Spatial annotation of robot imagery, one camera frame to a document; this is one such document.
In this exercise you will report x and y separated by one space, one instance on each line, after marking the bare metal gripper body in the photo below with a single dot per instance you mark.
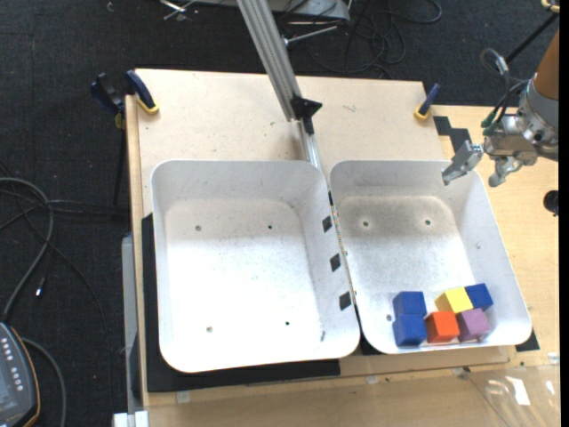
515 142

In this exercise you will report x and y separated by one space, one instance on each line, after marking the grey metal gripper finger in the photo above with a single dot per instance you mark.
504 169
462 160

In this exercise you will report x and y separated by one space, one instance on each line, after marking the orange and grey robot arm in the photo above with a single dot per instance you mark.
547 78

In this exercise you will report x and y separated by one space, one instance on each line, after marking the white plastic tray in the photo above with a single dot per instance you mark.
409 260
240 274

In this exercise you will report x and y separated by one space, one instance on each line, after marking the blue cube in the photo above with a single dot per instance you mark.
409 303
409 331
480 295

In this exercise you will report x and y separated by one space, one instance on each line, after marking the yellow cube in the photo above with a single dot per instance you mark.
455 300

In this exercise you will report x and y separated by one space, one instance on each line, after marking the thin black and white rod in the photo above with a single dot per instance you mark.
341 247

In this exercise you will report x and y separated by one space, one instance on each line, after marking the purple cube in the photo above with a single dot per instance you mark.
473 324

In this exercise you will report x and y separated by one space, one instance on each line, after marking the orange cube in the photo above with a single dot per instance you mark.
442 327

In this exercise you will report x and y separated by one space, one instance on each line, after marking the pale wood board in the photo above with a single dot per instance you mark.
222 118

